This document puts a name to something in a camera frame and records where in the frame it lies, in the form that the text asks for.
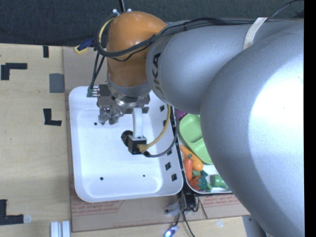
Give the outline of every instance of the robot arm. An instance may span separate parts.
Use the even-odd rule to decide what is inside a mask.
[[[137,25],[139,15],[150,22],[140,30],[144,37],[114,47],[129,36],[115,26]],[[141,12],[116,17],[104,53],[110,59],[100,116],[144,109],[150,90],[177,109],[200,114],[216,169],[261,227],[274,237],[305,236],[304,21],[269,20],[245,48],[253,23],[202,19],[166,26]],[[143,44],[148,40],[149,48]]]

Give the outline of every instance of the black tape marking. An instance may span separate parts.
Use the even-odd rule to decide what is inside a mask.
[[[43,109],[46,125],[61,126],[61,120],[51,120],[51,109]]]
[[[11,69],[27,69],[27,63],[6,63],[5,65],[1,65],[1,80],[9,80],[10,79],[10,70]]]
[[[62,74],[49,74],[49,93],[64,93],[65,81]]]
[[[7,215],[6,214],[6,199],[0,199],[0,225],[15,225],[23,224],[24,216],[20,215]]]
[[[44,58],[49,58],[49,49],[47,45],[43,46],[43,57]]]

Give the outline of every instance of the green bowl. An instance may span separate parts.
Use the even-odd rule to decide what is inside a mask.
[[[186,114],[180,121],[179,132],[182,140],[204,164],[213,164],[202,137],[199,115]]]

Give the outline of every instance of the cardboard box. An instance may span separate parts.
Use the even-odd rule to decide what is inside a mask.
[[[68,96],[73,88],[89,85],[92,78],[96,52],[92,48],[88,48],[85,53],[77,54],[72,47],[64,47],[63,56],[71,183],[72,231],[80,232],[174,222],[175,218],[173,216],[165,216],[164,206],[173,204],[177,200],[176,195],[96,203],[85,202],[77,196],[74,187]],[[106,62],[103,64],[102,71],[95,85],[104,83],[105,80]],[[188,220],[249,215],[249,212],[233,194],[201,196],[199,200],[201,204],[200,209],[195,213],[188,213]]]

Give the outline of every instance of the white cable tie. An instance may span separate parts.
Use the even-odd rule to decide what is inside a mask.
[[[243,41],[242,50],[245,50],[252,45],[256,32],[266,20],[267,18],[257,18],[256,21],[253,22],[253,24],[248,29],[246,37]]]
[[[120,13],[118,12],[117,9],[113,9],[113,13],[116,13],[118,16],[120,16]]]

